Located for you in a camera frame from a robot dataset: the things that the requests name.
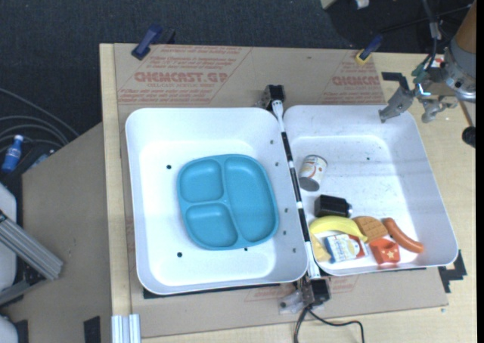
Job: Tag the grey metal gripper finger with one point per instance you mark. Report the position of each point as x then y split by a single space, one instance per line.
433 110
397 104

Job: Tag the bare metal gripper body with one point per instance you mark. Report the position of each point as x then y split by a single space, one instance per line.
440 88

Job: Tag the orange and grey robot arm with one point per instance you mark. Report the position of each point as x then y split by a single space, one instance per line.
466 33

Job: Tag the white plastic tray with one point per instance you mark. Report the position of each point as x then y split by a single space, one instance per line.
397 183
159 220

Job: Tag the white can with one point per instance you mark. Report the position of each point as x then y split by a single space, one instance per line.
313 171

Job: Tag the black bottle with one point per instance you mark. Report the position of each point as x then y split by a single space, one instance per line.
331 206

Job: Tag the thin black and white rod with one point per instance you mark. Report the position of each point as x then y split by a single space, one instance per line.
291 167

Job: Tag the brown biscuit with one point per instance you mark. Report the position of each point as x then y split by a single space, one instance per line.
370 227

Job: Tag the orange sausage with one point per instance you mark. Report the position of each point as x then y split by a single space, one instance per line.
402 237

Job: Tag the yellow banana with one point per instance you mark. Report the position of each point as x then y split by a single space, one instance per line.
334 224

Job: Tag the red cube with yellow star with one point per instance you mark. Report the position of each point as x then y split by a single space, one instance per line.
385 252

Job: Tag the white carton with blue print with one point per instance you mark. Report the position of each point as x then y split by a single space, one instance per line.
346 248

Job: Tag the yellow pizza slice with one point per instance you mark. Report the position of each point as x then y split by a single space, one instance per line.
319 251

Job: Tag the brown cardboard board, red print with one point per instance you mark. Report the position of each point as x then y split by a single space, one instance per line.
227 77

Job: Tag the blue divided plate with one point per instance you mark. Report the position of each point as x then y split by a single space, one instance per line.
227 201

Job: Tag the blue plastic bottle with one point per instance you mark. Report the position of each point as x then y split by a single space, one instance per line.
12 154

